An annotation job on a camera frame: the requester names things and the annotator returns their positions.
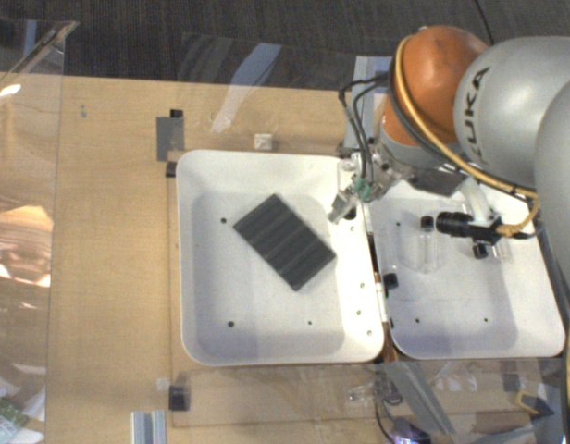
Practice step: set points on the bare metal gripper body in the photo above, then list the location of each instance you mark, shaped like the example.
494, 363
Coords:
381, 174

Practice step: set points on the clear plastic bottle black cap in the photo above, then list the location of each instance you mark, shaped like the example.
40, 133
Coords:
480, 250
428, 248

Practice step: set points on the black ribbed rectangular panel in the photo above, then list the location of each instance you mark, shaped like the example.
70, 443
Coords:
285, 242

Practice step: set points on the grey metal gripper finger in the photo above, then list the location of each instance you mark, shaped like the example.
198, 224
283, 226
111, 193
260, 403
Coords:
340, 207

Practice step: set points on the black cylinder on white bracket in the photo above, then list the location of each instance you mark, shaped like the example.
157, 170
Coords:
456, 224

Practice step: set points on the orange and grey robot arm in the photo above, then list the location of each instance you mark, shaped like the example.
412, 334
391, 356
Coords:
502, 95

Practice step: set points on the white plastic tray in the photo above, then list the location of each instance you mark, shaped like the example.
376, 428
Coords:
451, 322
248, 322

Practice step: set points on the thin black and white rod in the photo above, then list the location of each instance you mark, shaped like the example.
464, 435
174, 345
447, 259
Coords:
380, 294

